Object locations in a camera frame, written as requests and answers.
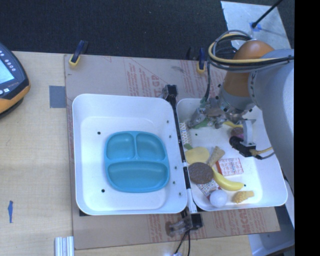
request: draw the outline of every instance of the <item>cardboard sheet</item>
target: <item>cardboard sheet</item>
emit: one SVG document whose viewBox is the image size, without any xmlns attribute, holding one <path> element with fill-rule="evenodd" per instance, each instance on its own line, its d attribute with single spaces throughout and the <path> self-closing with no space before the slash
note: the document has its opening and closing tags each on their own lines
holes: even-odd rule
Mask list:
<svg viewBox="0 0 320 256">
<path fill-rule="evenodd" d="M 181 214 L 135 214 L 89 216 L 79 210 L 75 196 L 72 102 L 84 93 L 159 97 L 165 85 L 176 85 L 177 101 L 202 98 L 207 89 L 207 72 L 197 72 L 193 60 L 131 58 L 82 55 L 72 67 L 64 57 L 72 224 L 76 250 L 179 241 L 170 237 L 166 225 L 181 220 Z M 210 97 L 218 94 L 225 71 L 210 67 Z M 237 236 L 280 230 L 274 207 L 200 212 L 203 227 L 191 239 Z"/>
</svg>

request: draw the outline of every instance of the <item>banana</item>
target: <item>banana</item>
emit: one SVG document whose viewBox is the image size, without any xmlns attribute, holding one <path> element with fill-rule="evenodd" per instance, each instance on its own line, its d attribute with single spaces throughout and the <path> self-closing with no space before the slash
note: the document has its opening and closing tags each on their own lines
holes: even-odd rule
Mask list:
<svg viewBox="0 0 320 256">
<path fill-rule="evenodd" d="M 222 174 L 217 172 L 213 167 L 213 179 L 220 186 L 220 188 L 228 191 L 237 191 L 244 187 L 245 184 L 238 181 L 231 181 L 225 178 Z"/>
</svg>

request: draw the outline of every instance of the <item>blue plate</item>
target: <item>blue plate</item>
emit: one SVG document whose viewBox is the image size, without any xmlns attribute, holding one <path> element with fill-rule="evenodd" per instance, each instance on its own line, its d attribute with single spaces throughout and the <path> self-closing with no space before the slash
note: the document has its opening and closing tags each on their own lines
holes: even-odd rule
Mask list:
<svg viewBox="0 0 320 256">
<path fill-rule="evenodd" d="M 122 192 L 157 191 L 166 186 L 170 178 L 165 145 L 150 132 L 113 133 L 105 143 L 104 163 L 109 183 Z"/>
</svg>

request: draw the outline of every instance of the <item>food item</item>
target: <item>food item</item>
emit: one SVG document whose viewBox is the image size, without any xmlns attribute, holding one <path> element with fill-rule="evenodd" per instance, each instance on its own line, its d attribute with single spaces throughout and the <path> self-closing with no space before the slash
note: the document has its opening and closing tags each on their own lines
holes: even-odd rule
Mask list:
<svg viewBox="0 0 320 256">
<path fill-rule="evenodd" d="M 231 181 L 225 178 L 222 174 L 217 172 L 214 168 L 213 170 L 213 179 L 220 186 L 220 188 L 228 191 L 237 191 L 244 187 L 245 184 L 238 181 Z"/>
<path fill-rule="evenodd" d="M 232 201 L 234 203 L 241 203 L 244 200 L 247 200 L 248 198 L 252 198 L 255 196 L 255 193 L 250 190 L 250 191 L 238 191 L 237 193 L 234 194 Z"/>
<path fill-rule="evenodd" d="M 213 152 L 208 159 L 208 165 L 212 167 L 220 158 L 222 158 L 225 155 L 225 151 L 222 150 L 220 147 L 215 146 L 213 149 Z"/>
<path fill-rule="evenodd" d="M 239 137 L 240 139 L 244 140 L 245 139 L 245 136 L 244 136 L 244 129 L 242 127 L 236 127 L 236 128 L 233 128 L 230 132 L 230 135 L 231 136 L 237 136 Z"/>
<path fill-rule="evenodd" d="M 205 184 L 197 184 L 196 185 L 201 192 L 205 195 L 206 198 L 209 199 L 211 193 L 217 189 L 219 189 L 219 185 L 215 182 L 214 179 L 211 179 L 208 183 Z"/>
<path fill-rule="evenodd" d="M 195 162 L 188 167 L 190 180 L 196 184 L 206 184 L 214 177 L 212 168 L 203 162 Z"/>
<path fill-rule="evenodd" d="M 216 170 L 223 176 L 243 174 L 244 170 L 242 168 L 240 159 L 235 158 L 224 158 L 219 159 L 216 163 Z"/>
<path fill-rule="evenodd" d="M 183 147 L 184 147 L 186 150 L 192 150 L 192 146 L 191 146 L 189 143 L 183 144 Z"/>
<path fill-rule="evenodd" d="M 187 150 L 185 153 L 185 160 L 191 165 L 193 163 L 206 163 L 210 153 L 209 150 L 203 146 L 197 146 Z"/>
<path fill-rule="evenodd" d="M 228 195 L 225 191 L 223 191 L 222 189 L 217 189 L 215 191 L 213 191 L 210 195 L 210 203 L 214 206 L 214 207 L 222 207 L 227 203 L 228 200 Z"/>
<path fill-rule="evenodd" d="M 179 123 L 179 128 L 180 128 L 180 134 L 181 134 L 181 139 L 182 139 L 182 144 L 185 146 L 186 144 L 190 145 L 192 149 L 192 142 L 191 142 L 191 136 L 190 136 L 190 130 L 185 122 L 180 122 Z"/>
<path fill-rule="evenodd" d="M 223 124 L 224 124 L 224 125 L 227 125 L 227 126 L 231 126 L 231 127 L 233 127 L 233 128 L 242 128 L 242 127 L 243 127 L 242 124 L 234 124 L 234 123 L 231 122 L 231 121 L 225 121 Z"/>
</svg>

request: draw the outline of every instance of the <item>toy banana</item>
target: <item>toy banana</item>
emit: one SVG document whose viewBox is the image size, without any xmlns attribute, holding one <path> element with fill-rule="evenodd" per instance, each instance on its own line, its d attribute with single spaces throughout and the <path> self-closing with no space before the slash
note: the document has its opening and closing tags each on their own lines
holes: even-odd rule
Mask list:
<svg viewBox="0 0 320 256">
<path fill-rule="evenodd" d="M 237 191 L 244 187 L 245 184 L 238 181 L 231 181 L 225 178 L 222 174 L 217 172 L 214 168 L 213 170 L 213 179 L 220 186 L 220 188 L 228 191 Z"/>
<path fill-rule="evenodd" d="M 232 128 L 242 128 L 243 127 L 242 124 L 234 124 L 233 122 L 230 122 L 230 121 L 225 121 L 223 124 L 225 124 L 227 126 L 231 126 Z"/>
</svg>

